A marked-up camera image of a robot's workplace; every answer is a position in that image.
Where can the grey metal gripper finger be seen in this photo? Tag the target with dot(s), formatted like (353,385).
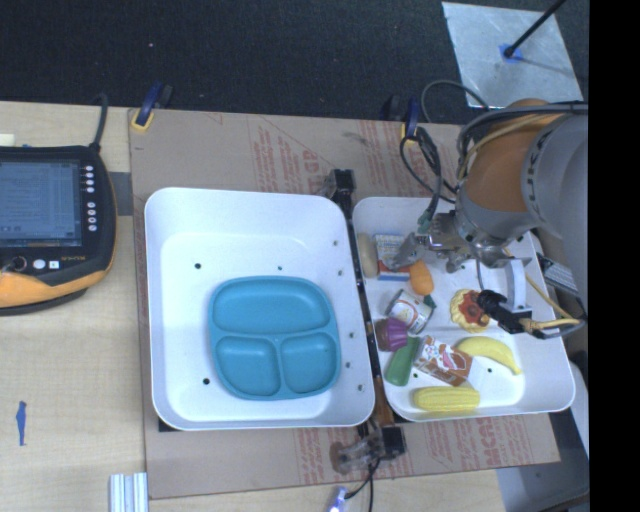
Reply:
(406,252)
(456,262)

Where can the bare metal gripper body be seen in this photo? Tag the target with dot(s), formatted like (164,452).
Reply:
(450,235)

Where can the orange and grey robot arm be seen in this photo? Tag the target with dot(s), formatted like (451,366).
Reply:
(500,165)

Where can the orange carrot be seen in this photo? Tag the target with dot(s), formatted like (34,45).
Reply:
(421,280)

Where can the yellow and red tart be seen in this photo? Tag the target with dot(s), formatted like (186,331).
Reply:
(464,310)

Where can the yellow corn cob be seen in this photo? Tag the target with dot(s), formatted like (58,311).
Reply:
(446,399)

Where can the brown cardboard board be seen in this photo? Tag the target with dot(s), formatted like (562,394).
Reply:
(200,150)

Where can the purple and brown cupcake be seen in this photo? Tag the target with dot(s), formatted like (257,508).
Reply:
(391,334)

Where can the green bottle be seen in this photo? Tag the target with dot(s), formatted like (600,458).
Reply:
(401,362)

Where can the orange and white carton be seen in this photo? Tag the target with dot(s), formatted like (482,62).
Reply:
(442,361)

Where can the yellow banana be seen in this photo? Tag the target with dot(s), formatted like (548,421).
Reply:
(492,350)

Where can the white plastic tray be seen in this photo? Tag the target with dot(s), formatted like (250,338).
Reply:
(530,385)
(240,225)

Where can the blue divided plate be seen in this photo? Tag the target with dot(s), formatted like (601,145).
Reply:
(270,310)

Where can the white and blue carton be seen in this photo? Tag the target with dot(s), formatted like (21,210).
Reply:
(387,245)

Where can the white labelled can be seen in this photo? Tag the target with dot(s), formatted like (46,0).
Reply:
(409,312)

